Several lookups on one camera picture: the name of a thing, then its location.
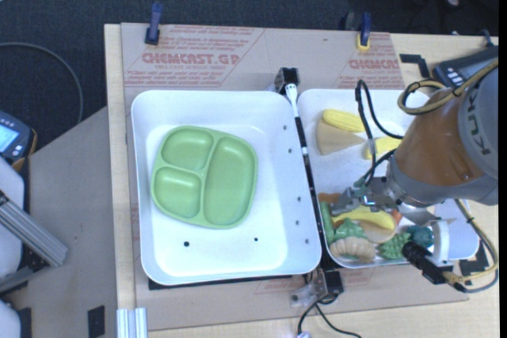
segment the green vegetable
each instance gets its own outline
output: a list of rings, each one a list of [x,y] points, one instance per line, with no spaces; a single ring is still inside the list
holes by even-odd
[[[347,237],[366,238],[366,234],[360,226],[350,218],[346,218],[343,224],[334,231],[334,240],[337,241]]]
[[[394,235],[388,242],[379,246],[380,256],[386,259],[402,259],[402,248],[411,237],[409,233]]]
[[[333,219],[331,218],[330,207],[327,202],[319,202],[320,215],[322,216],[322,227],[326,236],[327,245],[334,241]]]
[[[428,227],[420,227],[414,225],[407,228],[406,232],[411,235],[410,239],[413,242],[423,248],[429,248],[431,245],[433,245],[433,232]]]

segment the table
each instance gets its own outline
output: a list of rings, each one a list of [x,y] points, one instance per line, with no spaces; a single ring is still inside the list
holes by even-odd
[[[128,156],[125,146],[125,107],[120,25],[105,25],[105,61],[108,89],[109,141],[111,150],[112,209],[114,217],[116,290],[119,309],[134,309],[135,280],[132,255],[132,229],[128,192]],[[428,66],[478,51],[482,37],[391,35],[397,54],[421,55]],[[413,64],[401,63],[406,83],[419,77]],[[473,204],[478,224],[498,245],[498,207]],[[473,294],[465,302],[369,310],[329,315],[338,328],[364,337],[384,336],[500,336],[499,287]],[[281,337],[295,336],[298,317],[214,325],[199,328],[150,332],[150,337]],[[305,320],[303,329],[312,336],[336,336],[320,316]]]

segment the yellow corn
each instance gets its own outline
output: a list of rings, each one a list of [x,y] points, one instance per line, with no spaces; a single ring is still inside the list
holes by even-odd
[[[327,108],[322,113],[326,123],[350,132],[363,132],[364,125],[361,118],[349,112]]]
[[[383,155],[385,152],[398,148],[401,139],[393,139],[392,137],[380,137],[375,139],[375,152],[377,156]],[[369,148],[364,148],[364,158],[372,159],[372,152]]]

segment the white tray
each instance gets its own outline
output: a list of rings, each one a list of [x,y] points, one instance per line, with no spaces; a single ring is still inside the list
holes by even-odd
[[[372,104],[378,121],[390,132],[404,135],[412,122],[413,117],[404,113],[398,106],[397,100],[400,90],[370,90]],[[362,93],[365,115],[372,130],[373,137],[384,136],[370,117],[366,96]],[[409,106],[421,106],[428,97],[421,92],[416,92],[409,98]],[[303,92],[298,99],[298,108],[303,122],[304,132],[307,138],[308,155],[314,178],[315,191],[317,193],[342,193],[347,187],[362,177],[371,166],[371,159],[363,158],[365,145],[356,145],[334,152],[321,155],[318,151],[315,139],[315,128],[318,120],[322,117],[322,111],[326,108],[335,108],[345,112],[357,114],[357,103],[353,89],[310,89]],[[364,140],[365,133],[359,133]],[[380,164],[376,170],[376,176],[386,173],[387,163]],[[449,260],[466,259],[475,255],[478,249],[478,236],[474,229],[467,224],[463,214],[452,200],[444,204],[438,204],[434,208],[434,214],[444,220],[453,220],[449,224]],[[411,225],[404,218],[399,226]],[[386,260],[381,257],[368,264],[362,264],[356,260],[334,258],[335,262],[346,268],[366,268],[389,264],[404,264],[405,260]]]
[[[132,104],[139,194],[141,261],[162,285],[297,275],[322,254],[291,105],[277,93],[150,90]],[[164,135],[183,125],[238,136],[256,151],[258,179],[251,211],[230,230],[164,215],[150,194]]]

